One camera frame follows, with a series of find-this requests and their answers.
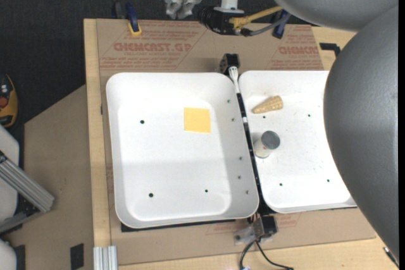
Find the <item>blue clamp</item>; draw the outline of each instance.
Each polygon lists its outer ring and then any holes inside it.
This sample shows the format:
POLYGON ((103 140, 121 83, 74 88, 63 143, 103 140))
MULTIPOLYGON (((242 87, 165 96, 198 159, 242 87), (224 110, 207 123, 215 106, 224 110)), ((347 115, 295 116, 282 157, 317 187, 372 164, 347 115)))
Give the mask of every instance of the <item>blue clamp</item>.
MULTIPOLYGON (((127 10, 127 18, 128 18, 128 28, 133 36, 138 36, 142 33, 140 29, 140 25, 138 22, 138 15, 135 11, 135 7, 131 3, 126 3, 125 9, 127 10)), ((121 8, 121 3, 116 1, 111 9, 111 17, 115 19, 125 19, 125 15, 121 8)))
MULTIPOLYGON (((276 20, 280 20, 280 19, 282 19, 285 15, 287 15, 288 14, 288 12, 286 11, 286 10, 281 10, 281 12, 280 12, 280 14, 276 17, 276 20)), ((284 28, 285 28, 285 25, 287 24, 287 22, 288 22, 288 20, 286 20, 284 23, 282 23, 282 24, 279 24, 279 26, 276 26, 274 29, 273 29, 273 36, 274 37, 276 37, 276 38, 278 38, 278 39, 281 39, 282 37, 283 37, 283 34, 284 34, 284 28)))
POLYGON ((142 33, 142 30, 140 29, 140 25, 138 22, 138 15, 135 11, 135 7, 131 3, 126 3, 125 8, 127 9, 127 15, 128 15, 128 27, 129 30, 131 31, 131 34, 133 36, 138 36, 142 33))

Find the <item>metal cylinder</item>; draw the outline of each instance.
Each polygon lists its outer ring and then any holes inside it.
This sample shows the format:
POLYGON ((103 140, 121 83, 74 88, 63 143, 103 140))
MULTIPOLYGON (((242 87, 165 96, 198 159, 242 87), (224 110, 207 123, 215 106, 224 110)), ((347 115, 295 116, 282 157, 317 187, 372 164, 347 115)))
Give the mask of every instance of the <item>metal cylinder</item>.
POLYGON ((264 132, 253 145, 254 153, 257 157, 265 159, 272 150, 280 146, 280 137, 273 131, 264 132))

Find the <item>dark carpet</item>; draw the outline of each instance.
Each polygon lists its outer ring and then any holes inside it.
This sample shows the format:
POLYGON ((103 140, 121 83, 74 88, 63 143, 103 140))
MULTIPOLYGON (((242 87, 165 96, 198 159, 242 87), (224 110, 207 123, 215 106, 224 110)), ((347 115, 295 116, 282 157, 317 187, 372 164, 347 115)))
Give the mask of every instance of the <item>dark carpet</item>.
MULTIPOLYGON (((1 0, 0 72, 18 91, 20 123, 85 83, 83 19, 111 18, 114 1, 133 3, 140 19, 168 19, 163 0, 1 0)), ((220 1, 204 0, 195 13, 220 1)), ((273 0, 239 0, 246 13, 273 5, 273 0)), ((290 22, 303 23, 294 17, 290 22)))

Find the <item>white tray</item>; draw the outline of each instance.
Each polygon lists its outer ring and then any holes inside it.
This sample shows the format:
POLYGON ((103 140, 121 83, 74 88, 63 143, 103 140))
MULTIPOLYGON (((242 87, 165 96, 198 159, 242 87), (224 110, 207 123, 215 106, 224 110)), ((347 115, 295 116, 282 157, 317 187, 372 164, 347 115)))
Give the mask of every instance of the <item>white tray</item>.
POLYGON ((239 78, 252 141, 274 131, 280 146, 256 158, 263 198, 274 211, 298 212, 352 207, 355 202, 337 171, 323 123, 328 71, 248 71, 239 78), (252 109, 279 95, 283 108, 265 114, 252 109))
POLYGON ((227 77, 119 73, 108 80, 106 95, 122 223, 147 228, 256 212, 249 149, 227 77), (207 109, 211 132, 185 131, 185 107, 207 109))

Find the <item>yellow sponge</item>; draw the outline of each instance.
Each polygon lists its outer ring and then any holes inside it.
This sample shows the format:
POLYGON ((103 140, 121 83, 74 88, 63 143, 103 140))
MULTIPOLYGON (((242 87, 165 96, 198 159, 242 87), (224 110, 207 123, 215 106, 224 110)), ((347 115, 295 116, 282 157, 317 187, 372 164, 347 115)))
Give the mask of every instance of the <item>yellow sponge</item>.
POLYGON ((209 109, 185 107, 184 130, 196 133, 211 133, 209 109))

